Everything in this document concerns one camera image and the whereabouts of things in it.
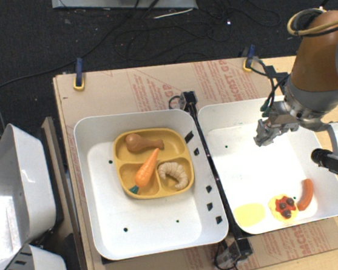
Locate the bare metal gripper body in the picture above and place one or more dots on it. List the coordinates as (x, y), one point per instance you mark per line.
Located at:
(283, 118)

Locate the brown chicken drumstick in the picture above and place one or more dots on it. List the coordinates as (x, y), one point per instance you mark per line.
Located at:
(138, 143)

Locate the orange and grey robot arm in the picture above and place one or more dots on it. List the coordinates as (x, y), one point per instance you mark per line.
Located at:
(316, 61)

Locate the yellow divided plate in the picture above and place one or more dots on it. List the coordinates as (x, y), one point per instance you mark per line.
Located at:
(122, 155)

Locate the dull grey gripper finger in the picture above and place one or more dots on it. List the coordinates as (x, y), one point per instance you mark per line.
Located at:
(273, 136)
(261, 133)

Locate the yellow pizza slice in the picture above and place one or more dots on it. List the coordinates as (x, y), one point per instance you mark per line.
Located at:
(276, 214)

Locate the beige croissant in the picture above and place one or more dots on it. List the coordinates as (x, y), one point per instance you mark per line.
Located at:
(178, 173)

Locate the brown cardboard board red print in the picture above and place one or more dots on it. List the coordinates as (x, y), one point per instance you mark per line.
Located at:
(139, 89)

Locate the orange sausage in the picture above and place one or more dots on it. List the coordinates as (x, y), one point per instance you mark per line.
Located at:
(306, 195)

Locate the black cylinder on white bracket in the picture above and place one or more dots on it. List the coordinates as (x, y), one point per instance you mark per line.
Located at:
(337, 162)

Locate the orange carrot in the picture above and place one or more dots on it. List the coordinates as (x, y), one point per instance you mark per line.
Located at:
(145, 171)

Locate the pale yellow oval slice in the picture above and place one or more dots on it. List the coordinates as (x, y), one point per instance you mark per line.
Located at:
(249, 214)

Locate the thin black and white rod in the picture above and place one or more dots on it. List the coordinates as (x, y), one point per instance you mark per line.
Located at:
(214, 171)

